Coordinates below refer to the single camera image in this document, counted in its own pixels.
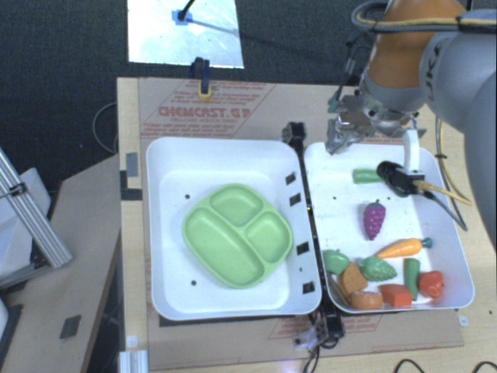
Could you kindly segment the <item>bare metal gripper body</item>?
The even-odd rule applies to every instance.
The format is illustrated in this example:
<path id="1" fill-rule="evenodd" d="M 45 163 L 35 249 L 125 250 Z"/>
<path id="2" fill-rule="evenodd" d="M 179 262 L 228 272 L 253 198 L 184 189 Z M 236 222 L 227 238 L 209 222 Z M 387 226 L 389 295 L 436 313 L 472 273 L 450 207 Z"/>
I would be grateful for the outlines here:
<path id="1" fill-rule="evenodd" d="M 397 138 L 412 112 L 388 109 L 373 97 L 334 94 L 328 101 L 328 143 L 357 143 L 375 134 Z"/>

